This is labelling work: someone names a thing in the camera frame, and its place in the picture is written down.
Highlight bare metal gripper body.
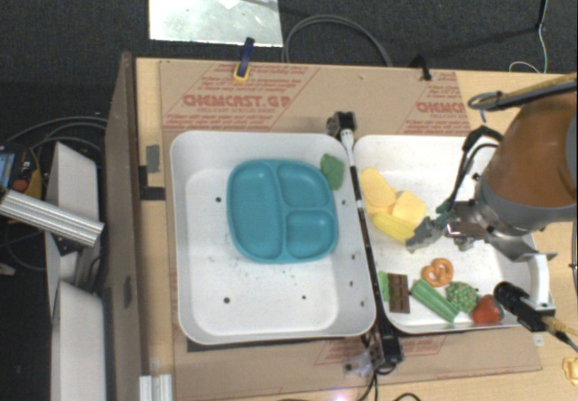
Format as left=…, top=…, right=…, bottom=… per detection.
left=444, top=200, right=538, bottom=262

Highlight white plastic tray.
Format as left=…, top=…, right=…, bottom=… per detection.
left=352, top=133, right=555, bottom=336
left=169, top=129, right=378, bottom=346

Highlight yellow cheese wedge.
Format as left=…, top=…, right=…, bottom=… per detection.
left=391, top=190, right=428, bottom=227

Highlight yellow corn cob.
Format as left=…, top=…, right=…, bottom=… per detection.
left=371, top=211, right=419, bottom=244

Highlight orange pretzel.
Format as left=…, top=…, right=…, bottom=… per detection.
left=421, top=257, right=454, bottom=288

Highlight green broccoli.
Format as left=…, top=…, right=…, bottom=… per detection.
left=445, top=281, right=480, bottom=314

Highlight brown chocolate bar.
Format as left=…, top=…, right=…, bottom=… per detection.
left=387, top=273, right=412, bottom=314

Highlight green celery stick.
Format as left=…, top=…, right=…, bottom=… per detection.
left=410, top=278, right=460, bottom=324

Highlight small green flat piece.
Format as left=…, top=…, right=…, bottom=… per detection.
left=376, top=270, right=392, bottom=303

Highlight yellow round crisp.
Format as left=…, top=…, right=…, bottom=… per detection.
left=359, top=166, right=398, bottom=216

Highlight thin black and white rod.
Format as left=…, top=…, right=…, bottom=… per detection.
left=340, top=127, right=395, bottom=338

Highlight red strawberry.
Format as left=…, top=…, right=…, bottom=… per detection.
left=471, top=294, right=505, bottom=325

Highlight green lettuce leaf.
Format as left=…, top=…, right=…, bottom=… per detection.
left=320, top=153, right=347, bottom=191

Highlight teal divided plate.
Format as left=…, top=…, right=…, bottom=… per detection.
left=226, top=158, right=340, bottom=265

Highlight yellow toy piece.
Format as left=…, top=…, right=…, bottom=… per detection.
left=561, top=355, right=578, bottom=383

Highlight brown cardboard board red print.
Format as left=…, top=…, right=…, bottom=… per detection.
left=158, top=60, right=544, bottom=387

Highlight black cylinder on white bracket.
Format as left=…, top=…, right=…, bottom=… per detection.
left=492, top=250, right=559, bottom=333

